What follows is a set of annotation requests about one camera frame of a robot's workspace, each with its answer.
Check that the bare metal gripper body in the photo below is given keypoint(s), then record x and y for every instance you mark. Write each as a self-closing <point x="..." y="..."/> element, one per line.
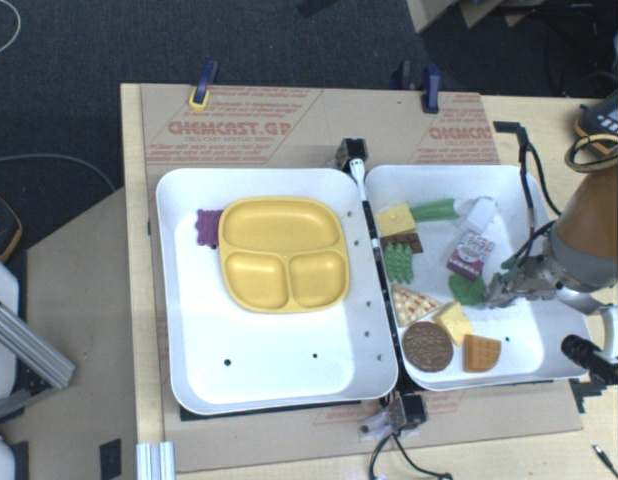
<point x="535" y="282"/>

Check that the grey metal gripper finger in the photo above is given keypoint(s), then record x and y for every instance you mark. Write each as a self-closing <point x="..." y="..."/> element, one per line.
<point x="512" y="295"/>
<point x="493" y="290"/>

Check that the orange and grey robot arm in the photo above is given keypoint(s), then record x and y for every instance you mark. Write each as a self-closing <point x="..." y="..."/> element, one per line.
<point x="586" y="228"/>

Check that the green lettuce leaf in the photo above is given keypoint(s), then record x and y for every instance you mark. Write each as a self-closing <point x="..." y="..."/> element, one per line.
<point x="466" y="290"/>

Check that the white plastic tray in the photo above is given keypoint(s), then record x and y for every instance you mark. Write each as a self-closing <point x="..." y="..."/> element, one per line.
<point x="519" y="328"/>
<point x="269" y="358"/>

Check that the purple and white carton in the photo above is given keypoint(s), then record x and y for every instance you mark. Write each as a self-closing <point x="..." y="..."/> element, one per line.
<point x="470" y="255"/>

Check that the yellow cheese wedge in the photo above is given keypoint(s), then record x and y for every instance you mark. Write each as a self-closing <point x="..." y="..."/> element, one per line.
<point x="454" y="322"/>

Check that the orange waffle piece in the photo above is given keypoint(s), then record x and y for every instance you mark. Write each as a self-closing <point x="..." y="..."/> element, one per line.
<point x="481" y="353"/>

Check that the white plastic bottle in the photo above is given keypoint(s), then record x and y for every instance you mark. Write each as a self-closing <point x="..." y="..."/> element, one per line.
<point x="480" y="214"/>

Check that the pizza slice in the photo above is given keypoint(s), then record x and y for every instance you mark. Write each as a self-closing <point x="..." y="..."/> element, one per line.
<point x="411" y="305"/>

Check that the round brown biscuit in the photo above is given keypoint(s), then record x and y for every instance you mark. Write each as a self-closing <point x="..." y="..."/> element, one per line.
<point x="428" y="346"/>

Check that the green ridged toy vegetable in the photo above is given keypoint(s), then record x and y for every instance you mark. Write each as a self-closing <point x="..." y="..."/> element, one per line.
<point x="398" y="264"/>

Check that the green celery stalk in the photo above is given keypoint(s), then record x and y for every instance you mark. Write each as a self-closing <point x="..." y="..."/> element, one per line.
<point x="434" y="209"/>

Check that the brown chocolate bar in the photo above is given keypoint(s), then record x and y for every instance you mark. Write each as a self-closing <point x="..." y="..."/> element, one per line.
<point x="401" y="241"/>

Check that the yellow cheese block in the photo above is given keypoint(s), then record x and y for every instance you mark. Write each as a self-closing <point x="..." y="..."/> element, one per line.
<point x="395" y="219"/>

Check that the thin black and white rod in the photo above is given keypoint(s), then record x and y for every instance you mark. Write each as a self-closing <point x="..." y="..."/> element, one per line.
<point x="373" y="238"/>

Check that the black pen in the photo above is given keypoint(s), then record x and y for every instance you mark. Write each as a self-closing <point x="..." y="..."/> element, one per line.
<point x="605" y="460"/>

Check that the yellow divided plate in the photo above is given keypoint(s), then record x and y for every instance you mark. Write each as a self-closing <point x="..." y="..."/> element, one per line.
<point x="284" y="248"/>

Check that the brown cardboard board red print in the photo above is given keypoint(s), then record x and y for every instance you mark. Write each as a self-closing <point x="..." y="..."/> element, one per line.
<point x="299" y="128"/>

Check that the purple grapes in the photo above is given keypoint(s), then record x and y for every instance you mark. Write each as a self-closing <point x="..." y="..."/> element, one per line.
<point x="207" y="228"/>

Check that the black cylinder on white bracket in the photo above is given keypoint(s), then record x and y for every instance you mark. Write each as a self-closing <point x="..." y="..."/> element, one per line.
<point x="589" y="355"/>

